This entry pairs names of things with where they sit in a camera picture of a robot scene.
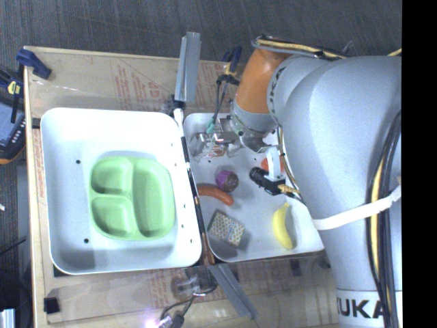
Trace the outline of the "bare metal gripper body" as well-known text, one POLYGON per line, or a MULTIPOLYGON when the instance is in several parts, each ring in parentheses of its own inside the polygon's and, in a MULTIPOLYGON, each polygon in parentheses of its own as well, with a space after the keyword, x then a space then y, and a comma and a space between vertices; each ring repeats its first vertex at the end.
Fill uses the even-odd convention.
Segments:
POLYGON ((223 118, 211 118, 203 129, 194 134, 194 138, 200 138, 208 144, 203 153, 211 152, 218 148, 223 152, 227 151, 228 144, 240 144, 241 148, 248 148, 254 153, 267 153, 269 149, 281 151, 283 145, 279 142, 266 143, 264 139, 267 133, 251 130, 241 125, 238 120, 231 116, 223 118))

